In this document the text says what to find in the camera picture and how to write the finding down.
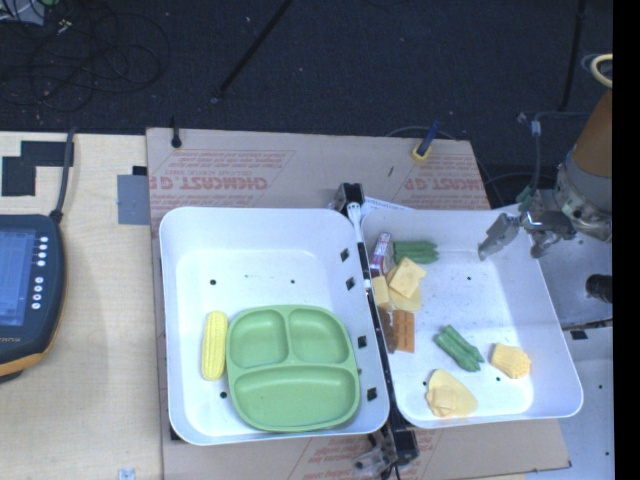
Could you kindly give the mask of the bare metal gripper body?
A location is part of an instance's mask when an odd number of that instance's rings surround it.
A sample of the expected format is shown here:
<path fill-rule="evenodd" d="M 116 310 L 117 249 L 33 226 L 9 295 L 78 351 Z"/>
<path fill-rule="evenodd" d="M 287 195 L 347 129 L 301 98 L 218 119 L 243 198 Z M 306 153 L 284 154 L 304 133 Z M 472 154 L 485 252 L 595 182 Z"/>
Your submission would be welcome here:
<path fill-rule="evenodd" d="M 557 243 L 584 234 L 608 243 L 612 240 L 612 217 L 587 202 L 573 189 L 553 188 L 519 195 L 522 227 L 535 243 Z"/>

